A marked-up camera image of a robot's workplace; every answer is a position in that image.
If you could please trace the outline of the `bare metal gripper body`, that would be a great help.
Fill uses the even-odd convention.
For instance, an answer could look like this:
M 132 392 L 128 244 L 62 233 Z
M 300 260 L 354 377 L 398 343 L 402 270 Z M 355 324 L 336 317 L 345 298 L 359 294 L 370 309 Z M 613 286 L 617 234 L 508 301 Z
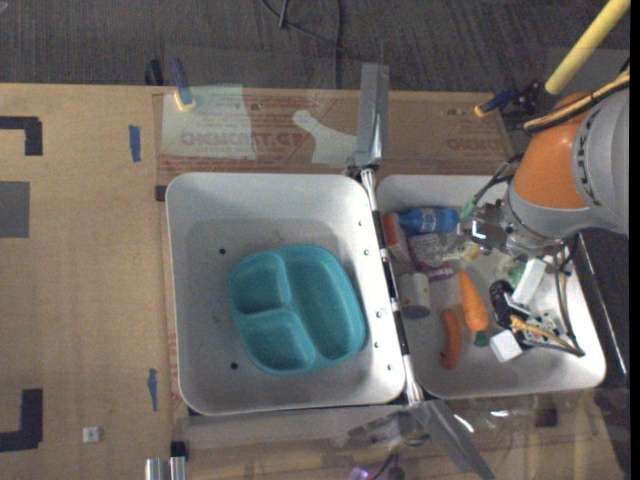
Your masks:
M 467 202 L 460 213 L 459 234 L 479 245 L 487 253 L 494 250 L 514 258 L 527 250 L 519 241 L 519 223 L 506 201 Z

